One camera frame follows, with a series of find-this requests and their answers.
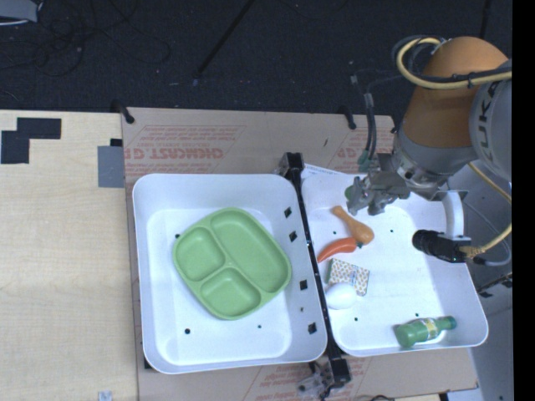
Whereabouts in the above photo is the orange carrot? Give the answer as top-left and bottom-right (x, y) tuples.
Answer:
(316, 236), (364, 265)

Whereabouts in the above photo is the patterned packet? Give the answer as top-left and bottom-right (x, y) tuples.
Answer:
(324, 257), (371, 297)

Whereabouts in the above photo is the white egg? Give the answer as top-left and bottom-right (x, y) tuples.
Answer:
(324, 282), (359, 311)

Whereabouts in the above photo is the green bottle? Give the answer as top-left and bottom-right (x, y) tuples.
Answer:
(393, 315), (457, 349)

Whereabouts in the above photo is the thin black rod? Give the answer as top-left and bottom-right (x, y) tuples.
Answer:
(291, 167), (343, 361)

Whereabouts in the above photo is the orange chicken drumstick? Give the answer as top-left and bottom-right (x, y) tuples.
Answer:
(331, 205), (375, 246)

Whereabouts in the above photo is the black cylinder on white bracket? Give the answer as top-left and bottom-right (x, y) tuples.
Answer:
(411, 189), (472, 264)

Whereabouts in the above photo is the green divided plate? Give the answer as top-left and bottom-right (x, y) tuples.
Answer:
(171, 206), (293, 321)

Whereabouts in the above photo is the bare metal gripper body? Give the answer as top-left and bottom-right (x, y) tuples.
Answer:
(364, 153), (450, 204)

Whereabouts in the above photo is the white plastic tray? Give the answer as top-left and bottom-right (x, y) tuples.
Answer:
(299, 163), (490, 358)
(131, 172), (329, 375)

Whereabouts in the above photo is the black block with thin wires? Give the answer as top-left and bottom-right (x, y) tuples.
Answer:
(324, 355), (354, 392)
(278, 151), (306, 180)

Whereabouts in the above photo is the brown cardboard board red print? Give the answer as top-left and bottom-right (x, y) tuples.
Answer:
(120, 106), (480, 401)

